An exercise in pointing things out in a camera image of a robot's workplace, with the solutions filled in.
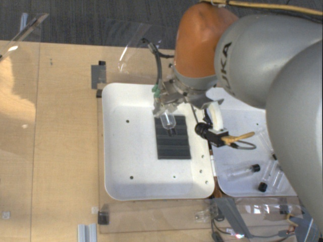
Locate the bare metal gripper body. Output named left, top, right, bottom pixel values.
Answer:
left=159, top=77, right=194, bottom=107

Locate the clear vial with black cap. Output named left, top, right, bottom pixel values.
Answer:
left=223, top=163, right=261, bottom=180
left=259, top=132, right=278, bottom=161
left=257, top=160, right=279, bottom=193
left=159, top=110, right=177, bottom=137

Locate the dark grey ribbed rack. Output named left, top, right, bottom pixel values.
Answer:
left=154, top=115, right=192, bottom=160

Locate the white plastic tray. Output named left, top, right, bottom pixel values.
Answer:
left=204, top=86, right=299, bottom=198
left=101, top=82, right=216, bottom=202

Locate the black cylinder on white bracket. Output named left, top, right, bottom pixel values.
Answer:
left=194, top=102, right=230, bottom=148

